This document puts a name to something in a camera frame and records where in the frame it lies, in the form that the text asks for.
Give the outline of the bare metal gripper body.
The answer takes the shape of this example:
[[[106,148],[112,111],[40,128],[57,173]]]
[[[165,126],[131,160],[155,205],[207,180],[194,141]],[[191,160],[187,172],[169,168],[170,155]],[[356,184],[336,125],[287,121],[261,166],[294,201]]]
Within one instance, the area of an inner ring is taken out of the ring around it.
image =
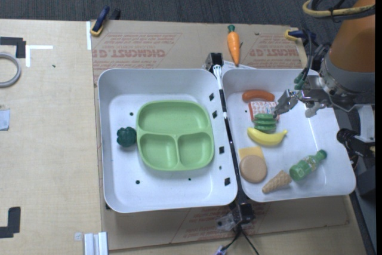
[[[330,76],[307,75],[298,82],[298,99],[310,108],[333,107],[332,97],[336,92],[337,84]]]

